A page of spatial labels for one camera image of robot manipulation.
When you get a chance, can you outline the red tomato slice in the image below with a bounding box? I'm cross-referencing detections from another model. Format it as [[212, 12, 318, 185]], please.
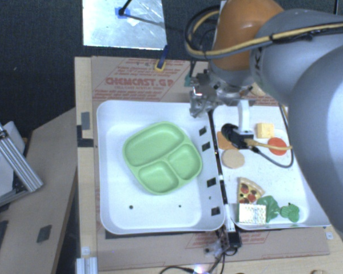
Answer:
[[267, 137, 288, 156]]

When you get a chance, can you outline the tan round biscuit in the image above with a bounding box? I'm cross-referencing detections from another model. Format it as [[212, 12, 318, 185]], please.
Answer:
[[221, 148, 246, 170]]

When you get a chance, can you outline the green broccoli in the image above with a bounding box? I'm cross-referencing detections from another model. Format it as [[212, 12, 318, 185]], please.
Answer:
[[280, 202, 301, 223]]

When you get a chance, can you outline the green divided plate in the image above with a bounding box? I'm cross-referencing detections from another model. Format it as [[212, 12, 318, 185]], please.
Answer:
[[122, 120, 204, 196]]

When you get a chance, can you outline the black cylinder on white bracket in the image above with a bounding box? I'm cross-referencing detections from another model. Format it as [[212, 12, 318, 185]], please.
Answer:
[[221, 99, 256, 150]]

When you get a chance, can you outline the green lettuce leaf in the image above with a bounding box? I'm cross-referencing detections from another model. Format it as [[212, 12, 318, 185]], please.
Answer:
[[256, 195, 282, 223]]

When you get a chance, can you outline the black block with thin wires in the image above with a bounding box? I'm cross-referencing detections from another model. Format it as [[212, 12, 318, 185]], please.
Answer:
[[228, 231, 242, 249]]

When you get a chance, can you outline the white plastic tray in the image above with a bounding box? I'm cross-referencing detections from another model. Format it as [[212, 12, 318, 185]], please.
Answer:
[[210, 103, 332, 229], [96, 99, 226, 235]]

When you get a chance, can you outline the orange flat slice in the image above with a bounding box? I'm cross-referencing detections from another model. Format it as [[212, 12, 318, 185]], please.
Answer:
[[216, 131, 238, 151]]

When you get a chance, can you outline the brown cardboard board red print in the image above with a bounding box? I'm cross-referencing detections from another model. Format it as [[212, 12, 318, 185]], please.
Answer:
[[90, 55, 331, 272]]

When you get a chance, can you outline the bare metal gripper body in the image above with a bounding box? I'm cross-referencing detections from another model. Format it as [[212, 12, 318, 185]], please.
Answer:
[[189, 70, 254, 108]]

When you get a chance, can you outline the pizza slice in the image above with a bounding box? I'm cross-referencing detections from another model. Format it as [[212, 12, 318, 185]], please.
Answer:
[[236, 176, 266, 206]]

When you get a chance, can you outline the yellow cheese block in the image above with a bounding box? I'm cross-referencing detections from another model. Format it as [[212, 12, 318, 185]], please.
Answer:
[[255, 122, 276, 140]]

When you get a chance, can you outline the thin black and white rod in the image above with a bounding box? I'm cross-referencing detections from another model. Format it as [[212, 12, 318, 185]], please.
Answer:
[[207, 109, 236, 234]]

